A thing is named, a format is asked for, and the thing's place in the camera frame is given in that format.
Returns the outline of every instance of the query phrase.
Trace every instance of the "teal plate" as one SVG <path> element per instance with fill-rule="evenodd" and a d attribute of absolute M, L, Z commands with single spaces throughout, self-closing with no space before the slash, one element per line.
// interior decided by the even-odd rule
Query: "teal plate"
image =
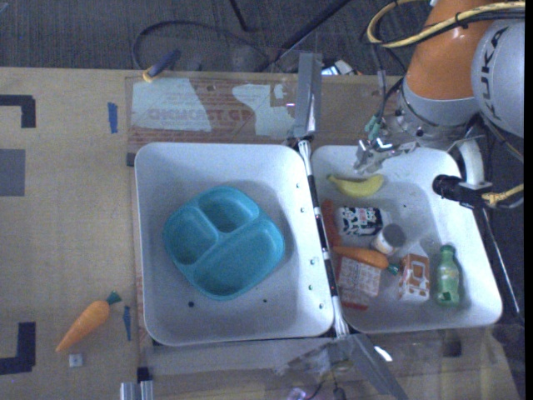
<path fill-rule="evenodd" d="M 212 299 L 234 299 L 266 278 L 282 260 L 285 241 L 244 192 L 211 188 L 166 221 L 163 242 L 187 280 Z"/>

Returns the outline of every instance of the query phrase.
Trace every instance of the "plastic bottle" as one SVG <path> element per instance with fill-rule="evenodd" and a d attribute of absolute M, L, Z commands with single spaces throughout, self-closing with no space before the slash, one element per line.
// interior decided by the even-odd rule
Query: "plastic bottle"
<path fill-rule="evenodd" d="M 459 305 L 459 267 L 454 262 L 456 250 L 453 246 L 441 247 L 441 262 L 437 267 L 436 301 L 441 305 L 456 307 Z"/>

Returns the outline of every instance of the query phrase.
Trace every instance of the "small cup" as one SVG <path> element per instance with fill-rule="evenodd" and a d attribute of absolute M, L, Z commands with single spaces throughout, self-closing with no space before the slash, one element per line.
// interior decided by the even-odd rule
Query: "small cup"
<path fill-rule="evenodd" d="M 404 244 L 406 244 L 406 235 L 403 230 L 398 224 L 390 223 L 374 237 L 371 248 L 390 257 Z"/>

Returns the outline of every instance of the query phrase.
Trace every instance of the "bottle cap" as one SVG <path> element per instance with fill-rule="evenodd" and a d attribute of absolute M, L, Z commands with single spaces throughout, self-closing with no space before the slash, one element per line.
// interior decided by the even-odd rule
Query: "bottle cap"
<path fill-rule="evenodd" d="M 450 244 L 445 244 L 444 246 L 441 247 L 441 253 L 442 252 L 455 253 L 456 249 Z"/>
<path fill-rule="evenodd" d="M 406 235 L 396 223 L 386 225 L 382 232 L 383 238 L 394 248 L 401 248 L 406 243 Z"/>
<path fill-rule="evenodd" d="M 113 305 L 114 303 L 119 303 L 121 302 L 121 300 L 122 298 L 116 291 L 112 291 L 106 299 L 109 305 Z"/>
<path fill-rule="evenodd" d="M 400 266 L 398 264 L 395 264 L 395 263 L 391 263 L 389 264 L 389 266 L 386 268 L 390 274 L 392 274 L 393 276 L 397 276 L 398 273 L 400 272 Z"/>

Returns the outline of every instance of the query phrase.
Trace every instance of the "toy carrot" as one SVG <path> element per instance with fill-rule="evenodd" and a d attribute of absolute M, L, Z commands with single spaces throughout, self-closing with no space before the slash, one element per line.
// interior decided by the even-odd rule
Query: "toy carrot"
<path fill-rule="evenodd" d="M 56 352 L 60 352 L 81 341 L 90 332 L 104 324 L 109 318 L 110 305 L 119 303 L 122 299 L 118 293 L 112 291 L 105 301 L 98 300 L 89 305 L 72 324 L 62 341 L 57 345 Z"/>
<path fill-rule="evenodd" d="M 355 259 L 360 263 L 372 265 L 381 270 L 389 266 L 386 256 L 377 250 L 364 249 L 362 247 L 334 246 L 333 251 L 343 257 Z"/>
<path fill-rule="evenodd" d="M 333 202 L 328 198 L 322 202 L 321 205 L 322 211 L 322 221 L 324 221 L 324 229 L 326 230 L 327 240 L 332 246 L 341 245 L 341 235 L 337 232 L 335 226 L 335 220 L 333 213 L 335 211 Z"/>

